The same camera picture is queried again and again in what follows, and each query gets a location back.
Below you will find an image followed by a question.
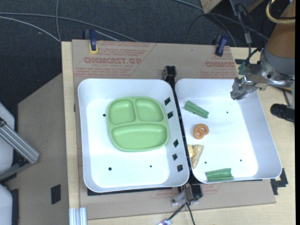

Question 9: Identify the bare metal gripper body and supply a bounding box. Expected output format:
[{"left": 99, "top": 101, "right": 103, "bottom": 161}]
[{"left": 242, "top": 64, "right": 294, "bottom": 90}]

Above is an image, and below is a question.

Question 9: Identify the green celery stick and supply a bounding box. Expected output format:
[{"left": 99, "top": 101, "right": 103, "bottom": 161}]
[
  {"left": 184, "top": 100, "right": 210, "bottom": 120},
  {"left": 205, "top": 168, "right": 235, "bottom": 182}
]

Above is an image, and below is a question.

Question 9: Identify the white plastic tray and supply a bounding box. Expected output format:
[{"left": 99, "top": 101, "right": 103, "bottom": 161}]
[
  {"left": 174, "top": 78, "right": 283, "bottom": 185},
  {"left": 77, "top": 78, "right": 190, "bottom": 193}
]

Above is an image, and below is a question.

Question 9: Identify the orange pretzel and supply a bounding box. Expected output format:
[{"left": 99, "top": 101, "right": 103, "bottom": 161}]
[{"left": 193, "top": 123, "right": 210, "bottom": 140}]

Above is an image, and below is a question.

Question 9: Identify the green divided plate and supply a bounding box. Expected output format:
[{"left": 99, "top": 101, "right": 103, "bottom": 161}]
[{"left": 107, "top": 96, "right": 170, "bottom": 153}]

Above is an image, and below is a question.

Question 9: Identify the brown cardboard board red print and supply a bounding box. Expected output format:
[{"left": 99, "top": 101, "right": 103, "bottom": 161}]
[{"left": 71, "top": 39, "right": 277, "bottom": 220}]

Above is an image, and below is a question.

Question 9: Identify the black cylinder on white bracket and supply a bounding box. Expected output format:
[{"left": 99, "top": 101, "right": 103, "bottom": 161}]
[{"left": 270, "top": 80, "right": 296, "bottom": 124}]

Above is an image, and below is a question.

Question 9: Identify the black block with thin wires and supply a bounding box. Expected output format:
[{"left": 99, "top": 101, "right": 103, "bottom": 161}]
[
  {"left": 162, "top": 65, "right": 177, "bottom": 82},
  {"left": 170, "top": 184, "right": 203, "bottom": 207}
]

